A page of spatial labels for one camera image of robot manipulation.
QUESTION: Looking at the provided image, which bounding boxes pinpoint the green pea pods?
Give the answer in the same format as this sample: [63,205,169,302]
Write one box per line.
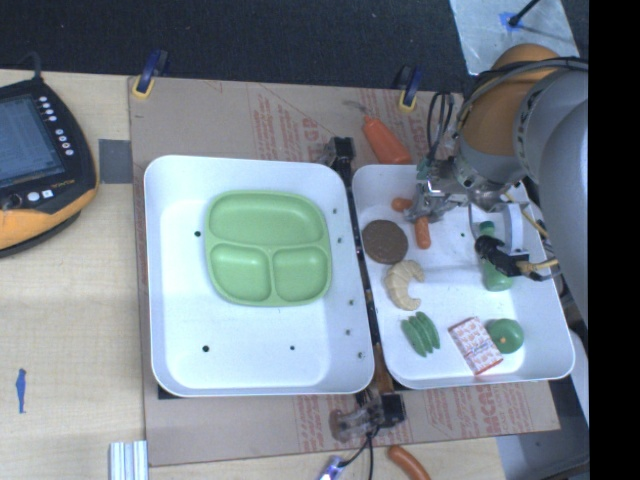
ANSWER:
[400,310,442,359]

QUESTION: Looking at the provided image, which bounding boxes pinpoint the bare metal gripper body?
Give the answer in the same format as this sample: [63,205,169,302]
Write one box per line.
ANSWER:
[433,163,512,214]

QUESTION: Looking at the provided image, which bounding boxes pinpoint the green divided plate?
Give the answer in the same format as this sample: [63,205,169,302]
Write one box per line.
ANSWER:
[203,190,333,308]

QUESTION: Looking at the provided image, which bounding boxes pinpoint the green round fruit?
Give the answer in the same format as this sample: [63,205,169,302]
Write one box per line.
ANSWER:
[485,317,526,355]

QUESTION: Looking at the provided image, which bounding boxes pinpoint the orange and white carton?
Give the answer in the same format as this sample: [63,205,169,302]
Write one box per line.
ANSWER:
[447,316,505,376]

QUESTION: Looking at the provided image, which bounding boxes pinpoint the orange sausage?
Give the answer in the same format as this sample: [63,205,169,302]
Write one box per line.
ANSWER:
[387,444,432,480]
[391,196,433,251]

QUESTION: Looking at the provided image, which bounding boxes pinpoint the brown round biscuit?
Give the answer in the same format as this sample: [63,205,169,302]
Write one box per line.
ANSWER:
[361,219,410,265]

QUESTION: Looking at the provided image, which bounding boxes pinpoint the brown cardboard board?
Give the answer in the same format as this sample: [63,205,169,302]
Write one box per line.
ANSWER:
[127,75,562,467]

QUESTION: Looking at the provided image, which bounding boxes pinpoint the black block with wires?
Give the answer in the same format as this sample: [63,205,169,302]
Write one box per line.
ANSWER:
[379,392,407,427]
[331,136,357,167]

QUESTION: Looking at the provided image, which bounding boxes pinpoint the green bottle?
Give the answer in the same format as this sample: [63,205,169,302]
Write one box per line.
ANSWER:
[477,220,514,293]

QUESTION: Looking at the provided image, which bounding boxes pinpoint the cream croissant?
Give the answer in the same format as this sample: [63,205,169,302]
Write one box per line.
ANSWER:
[383,259,426,312]

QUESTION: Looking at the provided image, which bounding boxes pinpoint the orange bottle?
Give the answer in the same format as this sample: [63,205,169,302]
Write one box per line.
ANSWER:
[362,114,413,165]

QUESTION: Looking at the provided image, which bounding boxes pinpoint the white plastic tray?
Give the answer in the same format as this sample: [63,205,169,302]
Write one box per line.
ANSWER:
[143,154,376,398]
[351,163,576,391]

